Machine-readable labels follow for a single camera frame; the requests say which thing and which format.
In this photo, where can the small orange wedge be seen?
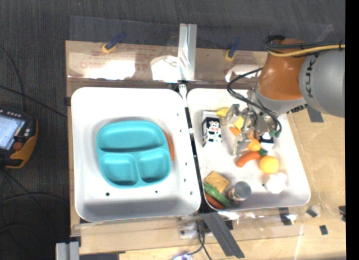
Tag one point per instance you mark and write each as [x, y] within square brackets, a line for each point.
[235, 130]

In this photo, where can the thin black and white rod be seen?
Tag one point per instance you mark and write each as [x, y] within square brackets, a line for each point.
[191, 130]

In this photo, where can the white plastic tray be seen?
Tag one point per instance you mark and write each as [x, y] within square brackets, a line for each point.
[252, 194]
[134, 102]

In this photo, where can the blue divided plate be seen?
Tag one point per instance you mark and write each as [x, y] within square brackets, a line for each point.
[131, 152]

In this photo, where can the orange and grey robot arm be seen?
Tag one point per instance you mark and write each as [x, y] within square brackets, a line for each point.
[280, 71]

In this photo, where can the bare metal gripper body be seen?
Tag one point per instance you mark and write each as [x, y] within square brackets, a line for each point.
[259, 121]

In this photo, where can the small silver top can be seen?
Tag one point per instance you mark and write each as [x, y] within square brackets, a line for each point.
[241, 191]

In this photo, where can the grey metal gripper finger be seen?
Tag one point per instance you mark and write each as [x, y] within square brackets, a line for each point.
[231, 113]
[240, 145]

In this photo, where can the cow print carton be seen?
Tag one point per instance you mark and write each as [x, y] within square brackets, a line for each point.
[211, 131]

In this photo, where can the brown cardboard board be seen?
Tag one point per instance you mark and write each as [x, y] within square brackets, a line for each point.
[322, 152]

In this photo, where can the red sausage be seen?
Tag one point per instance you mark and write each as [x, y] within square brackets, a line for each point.
[213, 202]

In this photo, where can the orange yellow pepper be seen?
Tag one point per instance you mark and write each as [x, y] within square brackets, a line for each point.
[253, 145]

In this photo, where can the orange carrot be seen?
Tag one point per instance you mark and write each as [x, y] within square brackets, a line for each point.
[246, 158]

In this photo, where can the white cauliflower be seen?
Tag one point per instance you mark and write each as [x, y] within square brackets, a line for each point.
[276, 183]

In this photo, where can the green bean pod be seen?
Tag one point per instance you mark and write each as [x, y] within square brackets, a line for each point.
[217, 195]

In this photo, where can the orange sausage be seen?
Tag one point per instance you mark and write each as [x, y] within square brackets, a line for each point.
[170, 145]

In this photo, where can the yellow block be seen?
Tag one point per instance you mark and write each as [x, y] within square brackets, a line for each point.
[239, 123]

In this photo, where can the yellow lemon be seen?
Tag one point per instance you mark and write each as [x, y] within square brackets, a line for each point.
[269, 164]

